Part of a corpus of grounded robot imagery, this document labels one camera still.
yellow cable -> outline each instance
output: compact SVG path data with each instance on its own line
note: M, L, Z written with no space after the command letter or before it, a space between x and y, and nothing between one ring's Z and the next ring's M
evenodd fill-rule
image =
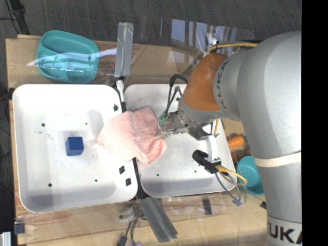
M216 134L217 131L217 126L219 125L219 120L216 120L215 128L214 128L214 135Z
M230 182L233 184L233 182L231 180L229 180L224 174L223 172L227 172L227 173L230 173L230 174L233 174L235 176L237 176L238 178L240 178L243 182L242 183L239 183L237 182L237 185L238 186L243 186L243 185L246 185L247 184L247 180L241 176L240 174L234 172L234 171L231 171L231 170L228 170L226 167L222 166L222 165L216 165L215 168L218 170L218 172L220 173L220 175L227 181L227 182Z
M213 52L214 50L225 48L225 47L256 47L258 43L251 43L251 42L229 42L229 43L221 43L216 44L210 47L210 49L206 52L206 54L209 54Z

pink towel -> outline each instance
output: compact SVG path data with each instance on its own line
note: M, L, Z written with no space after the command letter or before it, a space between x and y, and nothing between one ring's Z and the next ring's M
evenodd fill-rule
M126 111L105 123L97 142L124 160L137 158L149 165L165 150L162 138L156 138L158 119L150 107Z

wire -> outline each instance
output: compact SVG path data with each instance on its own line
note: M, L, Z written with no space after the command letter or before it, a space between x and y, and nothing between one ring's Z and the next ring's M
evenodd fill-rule
M214 135L215 135L216 132L217 132L217 127L218 127L218 125L219 125L219 120L217 119L217 120L216 120L216 123L215 123L215 128L214 128Z
M131 221L129 222L129 225L128 225L128 228L127 228L127 232L125 233L125 236L126 237L127 237L128 233L129 233L130 226L131 226Z
M169 112L169 108L170 108L172 88L173 88L173 85L170 85L169 97L168 97L168 104L167 104L167 107L166 107L165 112L164 112L164 114L165 114L164 117L165 118L168 116L168 112Z
M131 238L131 243L132 243L132 246L136 246L135 242L134 242L134 239L133 239L133 232L134 232L134 228L139 220L139 217L140 215L138 215L134 221L133 221L133 224L132 224L132 227L131 227L131 233L130 233L130 238Z
M0 20L12 20L11 18L9 18L9 17L0 17ZM27 23L27 25L29 26L29 27L31 27L39 36L42 36L41 34L40 34L40 32L34 27L34 26L32 26L31 24L28 24Z
M237 186L237 183L235 182L235 181L233 181L233 178L228 174L228 176L232 179L232 183L235 185L235 187L237 188L237 192L238 192L238 201L241 201L241 195L240 195L240 191L239 191L239 188L238 188L238 186ZM220 178L219 178L219 176L217 175L217 172L215 172L215 177L217 178L217 180L219 181L219 183L220 183L220 185L223 187L223 189L228 193L228 195L230 196L230 197L232 197L233 198L233 200L235 201L236 200L236 198L235 198L235 196L234 195L232 195L227 189L226 189L226 187L223 185L223 183L221 182L221 180L220 180Z
M179 86L176 87L176 88L174 89L173 96L172 96L172 98L170 99L170 101L168 102L168 105L167 105L167 107L166 107L166 109L165 109L165 111L164 111L164 117L165 117L165 118L168 116L168 112L169 112L170 106L171 106L171 104L172 104L172 102L173 102L173 100L174 100L174 97L175 97L175 95L176 95L177 92L179 92L180 97L181 97L181 96L182 96L182 93L181 93L181 90L180 90L180 87L179 87Z
M247 184L247 180L241 176L240 174L234 172L234 171L231 171L231 170L228 170L226 167L222 166L222 165L216 165L215 168L218 170L218 172L220 173L220 175L228 182L230 183L234 183L233 181L229 180L224 174L223 172L225 173L230 173L230 174L233 174L235 176L237 176L238 178L240 178L243 182L242 183L237 183L238 186L243 186L243 185L246 185Z
M11 10L10 10L10 6L9 6L9 3L8 3L8 0L5 0L6 1L6 4L7 4L7 7L8 7L8 11L9 11L9 15L10 15L10 20L12 21L12 24L17 32L17 34L19 34L19 31L14 23L14 19L12 18L12 15L11 15Z
M225 47L256 47L258 43L251 43L251 42L243 42L243 41L237 41L237 42L227 42L227 43L220 43L213 45L209 48L209 50L206 52L206 54L216 52L219 48L225 48Z
M238 193L238 200L241 201L240 190L239 190L237 183L235 182L235 180L232 178L232 176L230 174L228 174L228 178L233 182L233 184L237 190L237 193Z

metal bracket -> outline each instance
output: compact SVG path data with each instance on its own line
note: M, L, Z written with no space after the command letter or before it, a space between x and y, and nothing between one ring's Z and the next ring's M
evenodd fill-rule
M182 125L175 112L170 112L163 125L165 132L172 132L173 134L186 133L187 129Z
M115 76L130 75L133 42L133 24L119 23L117 33L117 50Z
M216 162L218 160L218 155L217 155L218 152L217 152L217 143L215 140L215 136L210 135L205 138L205 141L209 151L209 155L205 159L210 163Z
M176 239L178 232L156 198L140 200L140 207L159 242Z

blue cube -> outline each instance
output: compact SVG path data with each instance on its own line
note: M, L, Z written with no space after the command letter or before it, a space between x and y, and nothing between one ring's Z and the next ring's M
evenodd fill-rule
M68 137L65 146L67 156L79 156L84 150L82 137Z

